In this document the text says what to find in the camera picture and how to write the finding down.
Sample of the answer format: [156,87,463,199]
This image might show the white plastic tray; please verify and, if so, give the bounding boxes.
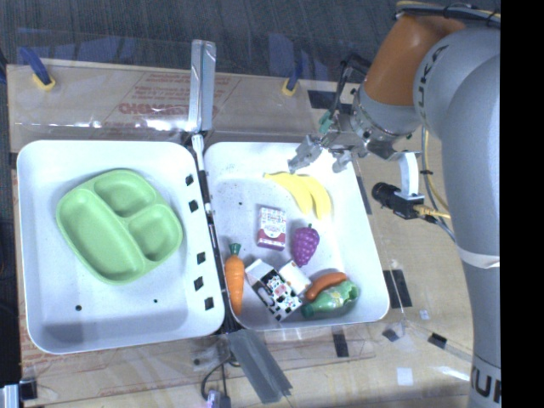
[202,141,391,332]
[15,139,226,355]

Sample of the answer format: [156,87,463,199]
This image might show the orange sausage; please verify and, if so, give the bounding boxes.
[304,271,349,302]

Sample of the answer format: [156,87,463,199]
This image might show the purple grapes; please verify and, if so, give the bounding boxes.
[291,223,321,269]

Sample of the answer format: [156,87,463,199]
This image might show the orange carrot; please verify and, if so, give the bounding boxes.
[224,242,247,317]

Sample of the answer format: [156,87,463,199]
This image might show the white carton with cow print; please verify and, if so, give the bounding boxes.
[245,258,304,323]

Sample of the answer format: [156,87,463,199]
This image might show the yellow banana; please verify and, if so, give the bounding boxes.
[262,170,334,222]

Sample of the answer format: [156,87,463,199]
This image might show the green bottle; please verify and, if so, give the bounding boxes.
[300,280,360,320]

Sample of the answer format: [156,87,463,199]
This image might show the brown cardboard board, red print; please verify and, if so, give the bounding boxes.
[6,57,473,408]

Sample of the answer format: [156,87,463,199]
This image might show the small white carton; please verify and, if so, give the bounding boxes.
[278,259,313,297]

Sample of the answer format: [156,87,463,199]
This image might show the green divided plate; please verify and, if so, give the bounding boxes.
[55,167,184,286]

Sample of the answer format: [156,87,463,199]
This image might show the red and white carton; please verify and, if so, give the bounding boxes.
[255,205,287,252]

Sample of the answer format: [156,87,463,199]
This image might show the black cylinder on white bracket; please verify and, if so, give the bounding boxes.
[371,150,426,221]

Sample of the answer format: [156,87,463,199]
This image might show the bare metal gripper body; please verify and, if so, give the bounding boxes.
[318,112,416,162]

